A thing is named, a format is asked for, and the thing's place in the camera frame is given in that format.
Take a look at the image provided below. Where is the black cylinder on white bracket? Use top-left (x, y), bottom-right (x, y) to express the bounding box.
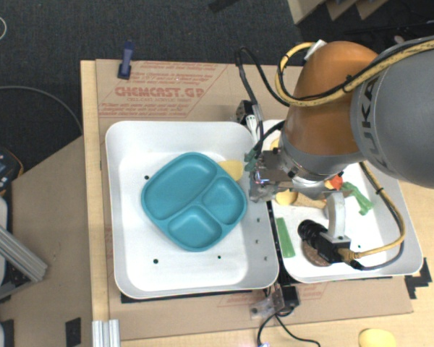
top-left (297, 189), bottom-right (352, 265)

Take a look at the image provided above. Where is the green toy pea pod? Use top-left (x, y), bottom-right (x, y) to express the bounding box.
top-left (341, 181), bottom-right (375, 217)

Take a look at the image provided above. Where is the tan toy cone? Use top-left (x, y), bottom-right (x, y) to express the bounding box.
top-left (292, 192), bottom-right (328, 210)

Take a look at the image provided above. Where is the green toy stick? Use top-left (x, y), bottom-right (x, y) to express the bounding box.
top-left (275, 216), bottom-right (297, 259)

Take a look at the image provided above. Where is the orange carrot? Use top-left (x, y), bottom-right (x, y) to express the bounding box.
top-left (324, 173), bottom-right (345, 192)

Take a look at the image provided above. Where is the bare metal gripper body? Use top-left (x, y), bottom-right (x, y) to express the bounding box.
top-left (253, 148), bottom-right (344, 199)

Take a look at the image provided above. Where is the brown cardboard board, red print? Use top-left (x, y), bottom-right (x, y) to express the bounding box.
top-left (95, 59), bottom-right (415, 341)

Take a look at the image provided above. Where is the brown biscuit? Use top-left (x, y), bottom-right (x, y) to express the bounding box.
top-left (301, 240), bottom-right (333, 267)

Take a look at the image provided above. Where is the yellow oval toy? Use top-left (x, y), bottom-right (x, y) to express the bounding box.
top-left (358, 327), bottom-right (397, 347)

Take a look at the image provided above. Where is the black block with thin wires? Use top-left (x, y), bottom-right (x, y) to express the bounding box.
top-left (279, 285), bottom-right (302, 309)
top-left (236, 99), bottom-right (263, 127)

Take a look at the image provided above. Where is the blue divided plate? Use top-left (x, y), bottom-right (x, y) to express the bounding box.
top-left (140, 152), bottom-right (248, 253)

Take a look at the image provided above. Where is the pale yellow toy piece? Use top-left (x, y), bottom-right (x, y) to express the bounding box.
top-left (275, 189), bottom-right (299, 207)

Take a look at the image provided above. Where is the yellow toy chip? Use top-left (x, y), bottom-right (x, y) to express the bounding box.
top-left (216, 159), bottom-right (244, 182)

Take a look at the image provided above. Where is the white plastic tray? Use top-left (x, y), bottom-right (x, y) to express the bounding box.
top-left (259, 119), bottom-right (425, 284)
top-left (104, 120), bottom-right (280, 300)

